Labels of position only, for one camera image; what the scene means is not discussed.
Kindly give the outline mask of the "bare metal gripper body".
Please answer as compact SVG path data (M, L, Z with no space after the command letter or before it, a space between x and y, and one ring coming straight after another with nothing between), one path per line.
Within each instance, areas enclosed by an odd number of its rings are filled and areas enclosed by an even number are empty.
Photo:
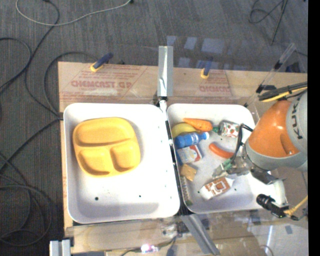
M226 172L229 175L244 176L249 174L251 166L241 156L237 156L227 165Z

